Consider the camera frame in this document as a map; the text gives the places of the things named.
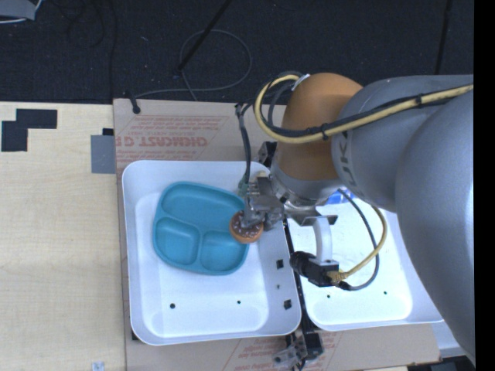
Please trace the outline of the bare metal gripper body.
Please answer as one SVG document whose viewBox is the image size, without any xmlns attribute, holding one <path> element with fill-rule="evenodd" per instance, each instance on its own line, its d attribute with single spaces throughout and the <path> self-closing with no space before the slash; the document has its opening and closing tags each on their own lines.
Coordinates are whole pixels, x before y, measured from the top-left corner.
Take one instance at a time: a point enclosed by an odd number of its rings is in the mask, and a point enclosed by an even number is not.
<svg viewBox="0 0 495 371">
<path fill-rule="evenodd" d="M 282 212 L 302 225 L 319 213 L 316 207 L 329 198 L 329 181 L 295 179 L 285 174 L 257 177 L 248 187 L 245 203 L 256 210 L 256 225 L 264 222 L 266 213 Z"/>
</svg>

